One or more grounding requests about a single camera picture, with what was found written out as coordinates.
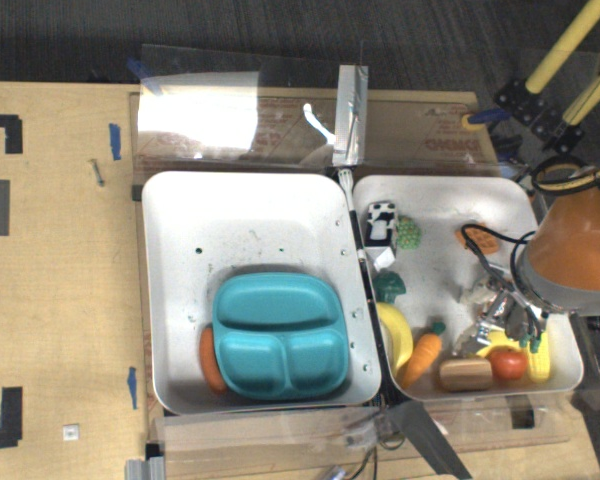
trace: black cable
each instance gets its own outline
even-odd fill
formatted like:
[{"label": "black cable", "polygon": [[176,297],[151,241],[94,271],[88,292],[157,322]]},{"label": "black cable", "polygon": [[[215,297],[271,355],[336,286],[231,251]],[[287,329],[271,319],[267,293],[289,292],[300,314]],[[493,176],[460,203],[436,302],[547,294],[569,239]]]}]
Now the black cable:
[{"label": "black cable", "polygon": [[480,247],[478,247],[478,244],[476,244],[475,241],[467,234],[467,229],[479,229],[480,231],[489,233],[490,235],[495,236],[496,238],[499,238],[500,240],[504,240],[505,242],[516,244],[516,246],[521,245],[521,244],[526,244],[528,241],[525,239],[525,237],[511,238],[509,236],[503,235],[502,233],[498,233],[497,231],[489,229],[485,226],[481,226],[480,224],[465,224],[464,226],[462,226],[462,228],[460,228],[460,233],[462,234],[462,237],[465,240],[465,244],[466,244],[467,248],[473,254],[475,254],[477,256],[478,260],[480,261],[480,264],[482,265],[482,268],[484,268],[492,277],[496,278],[500,282],[500,284],[502,286],[504,286],[506,289],[508,289],[509,291],[514,291],[515,285],[513,283],[507,281],[500,272],[498,272],[496,269],[494,269],[489,264],[489,261],[487,260],[486,256],[480,250]]},{"label": "black cable", "polygon": [[600,188],[600,169],[588,172],[580,176],[568,177],[560,180],[545,181],[547,174],[571,170],[573,172],[586,167],[586,163],[580,158],[571,155],[557,155],[540,163],[530,174],[531,184],[541,194],[559,197],[577,194],[593,187]]},{"label": "black cable", "polygon": [[378,447],[373,448],[373,480],[378,478]]},{"label": "black cable", "polygon": [[376,449],[376,447],[373,447],[373,449],[369,450],[367,452],[367,454],[364,456],[364,459],[362,459],[362,463],[360,464],[360,467],[356,470],[356,472],[352,476],[346,478],[345,480],[355,480],[362,474],[362,472],[367,467],[367,464],[369,463],[369,459],[371,459],[371,456],[374,454],[374,450],[376,450],[376,463],[377,463],[377,449]]},{"label": "black cable", "polygon": [[405,443],[406,440],[407,440],[406,437],[401,436],[401,439],[400,439],[400,441],[398,441],[398,444],[389,445],[389,444],[387,444],[387,440],[384,440],[384,441],[380,441],[380,446],[382,446],[385,450],[387,450],[389,452],[393,452],[393,451],[396,451],[398,448],[400,448]]},{"label": "black cable", "polygon": [[[516,267],[518,247],[520,247],[520,245],[522,244],[527,243],[527,239],[534,234],[535,231],[530,231],[529,233],[522,235],[522,237],[520,237],[520,240],[513,247],[513,250],[511,251],[511,256],[509,256],[509,270],[511,271],[511,277],[513,278],[513,282],[517,285],[522,284],[520,276],[518,275],[518,269]],[[540,325],[538,317],[528,305],[524,309],[527,315],[527,321],[529,323],[529,334],[535,334],[536,338],[540,339],[542,336],[542,327]]]}]

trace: toy carrot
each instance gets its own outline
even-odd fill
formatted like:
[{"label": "toy carrot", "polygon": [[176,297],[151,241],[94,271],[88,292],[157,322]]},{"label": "toy carrot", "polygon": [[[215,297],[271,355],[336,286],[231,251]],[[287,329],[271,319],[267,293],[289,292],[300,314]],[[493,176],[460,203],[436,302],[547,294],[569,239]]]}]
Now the toy carrot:
[{"label": "toy carrot", "polygon": [[442,350],[440,335],[446,326],[442,322],[436,322],[431,327],[431,332],[424,334],[413,349],[411,359],[403,369],[400,376],[400,386],[407,389],[417,381],[424,372],[433,364]]},{"label": "toy carrot", "polygon": [[202,336],[200,336],[200,366],[204,380],[216,395],[221,395],[229,389],[222,378],[220,368],[218,368],[211,327],[202,331]]}]

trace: black tape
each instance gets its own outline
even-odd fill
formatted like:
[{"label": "black tape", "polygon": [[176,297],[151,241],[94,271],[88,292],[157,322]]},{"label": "black tape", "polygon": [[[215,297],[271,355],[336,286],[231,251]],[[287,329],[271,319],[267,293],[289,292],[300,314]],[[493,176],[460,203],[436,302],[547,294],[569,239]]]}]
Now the black tape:
[{"label": "black tape", "polygon": [[17,115],[0,114],[0,128],[4,128],[4,152],[22,154],[22,120]]},{"label": "black tape", "polygon": [[18,446],[22,439],[22,388],[2,388],[0,448]]},{"label": "black tape", "polygon": [[131,185],[131,200],[140,203],[142,202],[142,189],[144,185]]},{"label": "black tape", "polygon": [[527,395],[505,397],[511,412],[512,429],[532,429],[536,426],[535,412]]}]

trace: red tomato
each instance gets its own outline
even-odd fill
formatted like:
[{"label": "red tomato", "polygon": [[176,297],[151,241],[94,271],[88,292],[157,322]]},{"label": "red tomato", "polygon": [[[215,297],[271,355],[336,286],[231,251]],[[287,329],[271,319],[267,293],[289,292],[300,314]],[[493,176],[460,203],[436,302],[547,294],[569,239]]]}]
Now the red tomato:
[{"label": "red tomato", "polygon": [[518,380],[527,371],[527,356],[511,348],[497,348],[489,354],[493,375],[501,380]]}]

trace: teal plate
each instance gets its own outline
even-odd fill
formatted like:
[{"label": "teal plate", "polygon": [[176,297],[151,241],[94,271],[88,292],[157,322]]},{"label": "teal plate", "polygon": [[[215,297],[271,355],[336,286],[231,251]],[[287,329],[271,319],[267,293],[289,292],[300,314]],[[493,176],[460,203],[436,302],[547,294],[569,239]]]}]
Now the teal plate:
[{"label": "teal plate", "polygon": [[256,400],[324,396],[347,376],[349,348],[340,299],[306,274],[247,274],[213,301],[216,358],[227,385]]}]

